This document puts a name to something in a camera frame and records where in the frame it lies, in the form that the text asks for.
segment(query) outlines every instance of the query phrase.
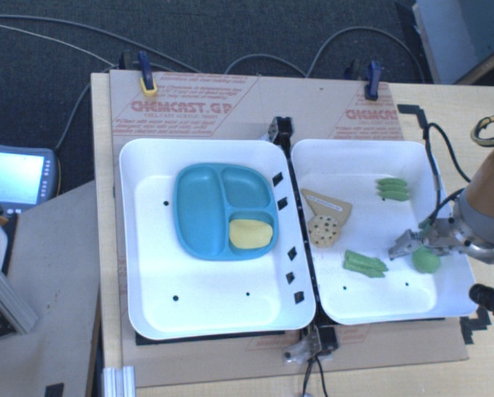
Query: screen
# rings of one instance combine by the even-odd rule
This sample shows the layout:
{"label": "screen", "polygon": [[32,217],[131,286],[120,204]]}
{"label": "screen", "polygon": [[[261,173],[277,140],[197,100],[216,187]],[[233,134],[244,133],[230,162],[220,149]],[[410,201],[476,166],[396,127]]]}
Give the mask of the screen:
{"label": "screen", "polygon": [[44,159],[0,153],[0,202],[36,204]]}

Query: black floor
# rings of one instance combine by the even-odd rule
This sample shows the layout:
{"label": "black floor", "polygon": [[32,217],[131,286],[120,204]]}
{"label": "black floor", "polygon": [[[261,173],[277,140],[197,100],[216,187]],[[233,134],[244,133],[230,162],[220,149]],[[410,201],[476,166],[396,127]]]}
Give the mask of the black floor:
{"label": "black floor", "polygon": [[[381,80],[429,83],[420,39],[414,29],[414,3],[0,0],[0,15],[12,15],[0,17],[1,26],[37,34],[0,26],[0,144],[54,148],[90,74],[116,64],[124,50],[131,50],[136,59],[136,53],[144,46],[163,54],[148,52],[151,61],[164,66],[163,69],[190,72],[193,68],[221,74],[240,57],[265,54],[282,58],[307,73],[321,45],[338,33],[325,47],[310,72],[311,77],[343,79],[345,69],[356,60],[361,68],[351,78],[365,78],[367,64],[376,60],[383,67]],[[354,27],[362,29],[347,30]],[[93,52],[105,61],[41,36]],[[141,44],[124,42],[118,36]],[[294,67],[255,58],[234,65],[229,73],[300,76]],[[94,178],[88,94],[58,153],[62,192]]]}

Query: yellow sponge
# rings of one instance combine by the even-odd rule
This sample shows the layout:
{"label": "yellow sponge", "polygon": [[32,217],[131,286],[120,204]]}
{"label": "yellow sponge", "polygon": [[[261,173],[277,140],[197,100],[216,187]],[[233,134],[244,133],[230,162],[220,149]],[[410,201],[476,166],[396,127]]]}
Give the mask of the yellow sponge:
{"label": "yellow sponge", "polygon": [[255,219],[234,219],[229,223],[230,242],[237,248],[253,249],[267,246],[272,239],[272,226]]}

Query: blue divided plate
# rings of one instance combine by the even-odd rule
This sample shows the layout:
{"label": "blue divided plate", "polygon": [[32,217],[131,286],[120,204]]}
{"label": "blue divided plate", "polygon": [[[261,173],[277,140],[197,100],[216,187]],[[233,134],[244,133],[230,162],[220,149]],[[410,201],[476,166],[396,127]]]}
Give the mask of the blue divided plate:
{"label": "blue divided plate", "polygon": [[[175,230],[182,247],[209,261],[243,261],[265,255],[276,244],[278,221],[271,186],[256,170],[202,163],[184,168],[175,181]],[[235,247],[228,238],[234,219],[254,219],[272,227],[268,245]]]}

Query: white tray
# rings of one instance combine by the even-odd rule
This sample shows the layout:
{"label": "white tray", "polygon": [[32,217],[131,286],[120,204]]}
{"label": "white tray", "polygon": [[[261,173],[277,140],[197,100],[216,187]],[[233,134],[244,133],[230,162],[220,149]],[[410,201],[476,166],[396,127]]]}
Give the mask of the white tray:
{"label": "white tray", "polygon": [[[285,156],[266,141],[137,139],[120,153],[129,318],[152,340],[296,330],[315,301]],[[198,163],[243,165],[272,186],[278,240],[247,261],[205,261],[180,245],[172,202],[176,176]]]}
{"label": "white tray", "polygon": [[[418,230],[435,205],[433,175],[424,147],[410,141],[303,140],[292,151],[301,188],[353,205],[340,238],[327,249],[311,246],[325,313],[342,324],[375,323],[464,316],[476,310],[469,289],[474,284],[465,255],[441,259],[432,275],[421,274],[410,256],[390,261],[388,248],[406,229]],[[382,200],[376,179],[407,180],[410,200]],[[442,196],[447,194],[442,189]],[[304,203],[305,218],[314,216]],[[448,209],[440,212],[446,217]],[[343,268],[349,249],[379,257],[385,278],[367,278]]]}

